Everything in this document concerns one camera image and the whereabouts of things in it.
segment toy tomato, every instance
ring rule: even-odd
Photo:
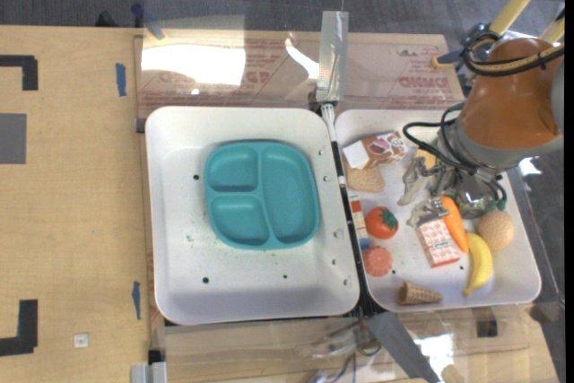
[[[389,239],[395,236],[398,230],[398,220],[385,206],[371,209],[365,218],[367,231],[379,239]]]

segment teal divided plate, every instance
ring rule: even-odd
[[[237,142],[215,149],[204,170],[213,231],[234,248],[294,248],[319,225],[313,172],[287,144]]]

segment toy carrot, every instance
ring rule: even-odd
[[[447,225],[450,236],[456,242],[460,250],[467,253],[468,238],[466,237],[463,219],[460,216],[460,211],[458,210],[455,200],[450,196],[441,196],[440,201],[442,202],[442,206],[448,211],[448,215],[445,215],[442,220]]]

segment white tray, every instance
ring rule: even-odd
[[[402,132],[403,126],[413,121],[439,122],[441,115],[441,111],[434,110],[347,110],[336,119],[335,131],[339,145],[345,147],[362,137],[391,129]],[[411,133],[428,141],[436,137],[437,130],[437,128],[413,128]],[[516,234],[510,246],[492,253],[493,276],[488,284],[468,297],[463,296],[462,290],[471,272],[471,259],[468,254],[462,252],[458,262],[436,268],[430,267],[415,229],[406,224],[413,206],[429,197],[428,192],[424,192],[427,195],[421,193],[411,205],[396,204],[404,193],[402,176],[406,164],[416,150],[407,139],[405,141],[411,146],[410,154],[401,162],[380,167],[387,182],[381,193],[372,194],[349,189],[349,196],[360,197],[365,215],[373,207],[385,205],[399,221],[399,231],[393,238],[373,240],[374,243],[387,248],[394,260],[393,273],[382,277],[367,275],[373,300],[384,309],[404,312],[528,303],[535,299],[541,289],[540,274],[506,175],[501,184],[508,194],[506,211],[514,221]],[[475,221],[465,221],[468,231],[474,231],[475,225]],[[443,301],[428,305],[401,306],[396,302],[396,293],[403,281],[435,289],[443,295]]]
[[[180,325],[341,315],[359,299],[335,161],[323,120],[303,109],[166,107],[147,119],[155,297]],[[297,248],[242,250],[213,233],[202,174],[209,154],[238,140],[303,152],[321,222]]]

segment toy food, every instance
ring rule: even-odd
[[[371,193],[382,192],[385,188],[385,180],[379,167],[359,170],[351,168],[346,159],[343,159],[343,165],[349,188]]]
[[[476,233],[468,233],[468,247],[473,259],[473,270],[464,295],[469,295],[475,289],[483,287],[492,274],[492,253],[484,239]]]
[[[371,209],[365,222],[367,231],[375,238],[393,238],[398,231],[398,220],[385,206],[377,206]]]
[[[351,168],[373,168],[381,164],[400,161],[407,152],[406,144],[398,131],[365,137],[343,148],[343,155]]]
[[[452,264],[460,259],[457,244],[450,237],[442,219],[435,219],[417,227],[417,234],[430,266]]]
[[[365,272],[371,276],[384,276],[393,267],[391,253],[381,246],[363,250],[362,261],[365,266]]]
[[[404,282],[398,290],[397,302],[399,305],[421,305],[423,303],[436,303],[442,301],[440,292],[422,287],[418,284]]]
[[[437,157],[435,157],[432,153],[429,153],[423,149],[417,149],[417,151],[413,155],[413,158],[417,158],[417,157],[423,157],[424,166],[427,169],[430,169],[435,164],[437,164]]]
[[[466,230],[463,225],[463,219],[458,211],[458,206],[450,196],[441,196],[440,201],[442,206],[448,211],[442,220],[447,225],[448,232],[452,239],[456,242],[460,250],[465,254],[468,252],[468,239],[466,238]]]
[[[476,231],[491,250],[502,250],[514,239],[514,222],[507,212],[497,209],[480,218]]]
[[[370,244],[369,234],[365,226],[365,216],[362,213],[361,200],[356,195],[351,196],[349,198],[349,205],[351,205],[352,223],[355,226],[355,233],[359,239],[359,245],[361,246],[361,250],[365,250]]]

